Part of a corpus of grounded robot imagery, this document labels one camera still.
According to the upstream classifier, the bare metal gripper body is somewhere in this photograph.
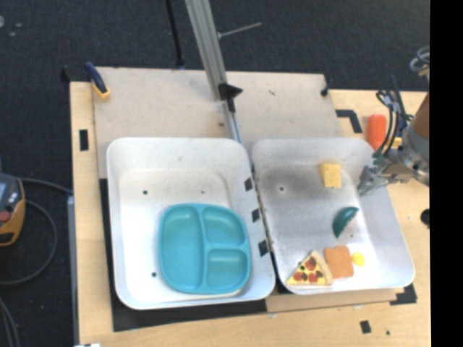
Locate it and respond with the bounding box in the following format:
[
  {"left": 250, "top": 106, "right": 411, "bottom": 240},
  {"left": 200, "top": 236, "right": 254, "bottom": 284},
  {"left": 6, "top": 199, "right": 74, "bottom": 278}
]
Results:
[{"left": 375, "top": 149, "right": 430, "bottom": 188}]

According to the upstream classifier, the yellow cheese block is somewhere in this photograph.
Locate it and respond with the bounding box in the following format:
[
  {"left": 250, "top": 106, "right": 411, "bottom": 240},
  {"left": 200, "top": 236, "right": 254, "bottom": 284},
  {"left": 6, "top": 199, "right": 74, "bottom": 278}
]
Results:
[{"left": 318, "top": 162, "right": 343, "bottom": 189}]

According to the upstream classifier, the dark green half-round piece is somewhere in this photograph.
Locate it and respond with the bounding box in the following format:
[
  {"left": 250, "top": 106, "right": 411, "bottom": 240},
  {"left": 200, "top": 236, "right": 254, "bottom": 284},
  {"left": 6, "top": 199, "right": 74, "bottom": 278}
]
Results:
[{"left": 331, "top": 206, "right": 361, "bottom": 239}]

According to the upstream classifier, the orange carrot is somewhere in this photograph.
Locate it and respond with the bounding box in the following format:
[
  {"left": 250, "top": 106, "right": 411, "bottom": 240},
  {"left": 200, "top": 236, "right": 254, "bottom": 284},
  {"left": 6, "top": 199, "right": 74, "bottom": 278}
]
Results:
[{"left": 367, "top": 113, "right": 388, "bottom": 153}]

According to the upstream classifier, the white plastic tray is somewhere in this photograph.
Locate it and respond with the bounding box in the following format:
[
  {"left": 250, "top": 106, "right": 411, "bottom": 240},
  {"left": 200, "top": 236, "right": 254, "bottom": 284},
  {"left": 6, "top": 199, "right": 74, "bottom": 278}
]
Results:
[
  {"left": 106, "top": 137, "right": 276, "bottom": 311},
  {"left": 250, "top": 137, "right": 416, "bottom": 296}
]

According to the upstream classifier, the brown bread slice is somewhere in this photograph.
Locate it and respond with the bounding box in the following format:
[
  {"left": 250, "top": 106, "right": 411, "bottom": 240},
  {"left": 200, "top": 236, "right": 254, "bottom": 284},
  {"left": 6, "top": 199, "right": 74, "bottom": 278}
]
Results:
[{"left": 323, "top": 245, "right": 355, "bottom": 280}]

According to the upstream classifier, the pizza slice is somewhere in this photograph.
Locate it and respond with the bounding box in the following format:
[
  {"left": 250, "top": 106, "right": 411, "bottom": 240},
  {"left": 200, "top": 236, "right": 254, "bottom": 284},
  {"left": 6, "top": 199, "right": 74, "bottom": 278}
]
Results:
[{"left": 285, "top": 249, "right": 334, "bottom": 288}]

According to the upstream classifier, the thin rod between trays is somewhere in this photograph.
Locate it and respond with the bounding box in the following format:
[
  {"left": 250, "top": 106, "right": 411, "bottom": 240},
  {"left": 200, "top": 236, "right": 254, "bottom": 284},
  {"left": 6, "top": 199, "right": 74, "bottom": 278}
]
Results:
[{"left": 226, "top": 99, "right": 280, "bottom": 289}]

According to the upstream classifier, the black block on rod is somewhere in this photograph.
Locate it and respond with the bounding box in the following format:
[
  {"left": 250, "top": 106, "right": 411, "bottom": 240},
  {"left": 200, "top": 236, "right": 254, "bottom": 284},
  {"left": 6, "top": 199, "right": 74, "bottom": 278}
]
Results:
[{"left": 218, "top": 82, "right": 244, "bottom": 113}]

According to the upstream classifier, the blue divided plate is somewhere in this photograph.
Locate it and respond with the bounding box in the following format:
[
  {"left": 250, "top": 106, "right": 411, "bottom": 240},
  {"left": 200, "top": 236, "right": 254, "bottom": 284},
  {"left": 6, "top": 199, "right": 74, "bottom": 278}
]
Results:
[{"left": 158, "top": 202, "right": 252, "bottom": 296}]

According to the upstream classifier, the pale brown flat board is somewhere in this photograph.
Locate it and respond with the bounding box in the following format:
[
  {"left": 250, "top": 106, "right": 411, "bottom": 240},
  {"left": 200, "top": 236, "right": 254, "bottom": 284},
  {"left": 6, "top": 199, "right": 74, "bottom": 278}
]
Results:
[{"left": 92, "top": 67, "right": 399, "bottom": 314}]

